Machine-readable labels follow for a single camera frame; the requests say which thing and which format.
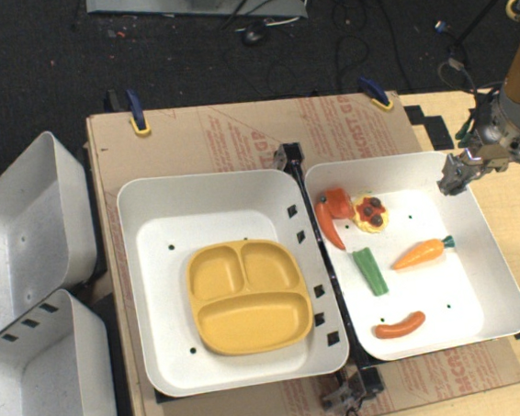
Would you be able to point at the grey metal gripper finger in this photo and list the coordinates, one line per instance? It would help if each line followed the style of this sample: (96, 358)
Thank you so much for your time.
(454, 186)
(450, 167)

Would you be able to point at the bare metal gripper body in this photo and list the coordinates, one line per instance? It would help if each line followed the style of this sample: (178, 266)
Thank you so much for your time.
(494, 150)

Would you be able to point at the orange carrot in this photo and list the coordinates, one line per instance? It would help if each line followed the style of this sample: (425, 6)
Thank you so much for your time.
(419, 253)

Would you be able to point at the yellow spaghetti with meatballs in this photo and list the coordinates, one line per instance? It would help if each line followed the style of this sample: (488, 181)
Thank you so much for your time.
(372, 216)

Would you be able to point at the white plastic tray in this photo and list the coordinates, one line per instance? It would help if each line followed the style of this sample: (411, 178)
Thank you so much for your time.
(164, 258)
(18, 237)
(44, 396)
(435, 295)

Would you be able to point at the orange-red pepper piece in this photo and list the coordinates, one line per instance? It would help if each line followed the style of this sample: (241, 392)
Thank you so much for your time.
(340, 203)

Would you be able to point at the green bean pod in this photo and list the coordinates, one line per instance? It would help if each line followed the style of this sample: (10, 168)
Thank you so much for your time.
(371, 271)

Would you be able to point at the red chilli pepper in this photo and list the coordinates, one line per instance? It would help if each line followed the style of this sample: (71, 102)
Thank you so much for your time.
(328, 227)

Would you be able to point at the thin black rod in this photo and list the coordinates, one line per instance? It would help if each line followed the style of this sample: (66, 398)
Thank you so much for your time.
(326, 260)

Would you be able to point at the orange sausage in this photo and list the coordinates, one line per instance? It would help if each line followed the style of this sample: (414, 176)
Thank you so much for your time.
(399, 326)

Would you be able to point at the brown cardboard board red print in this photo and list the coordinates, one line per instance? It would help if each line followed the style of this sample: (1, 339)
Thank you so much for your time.
(215, 138)

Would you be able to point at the yellow divided plate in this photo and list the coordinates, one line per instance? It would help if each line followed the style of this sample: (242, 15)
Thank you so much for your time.
(252, 314)

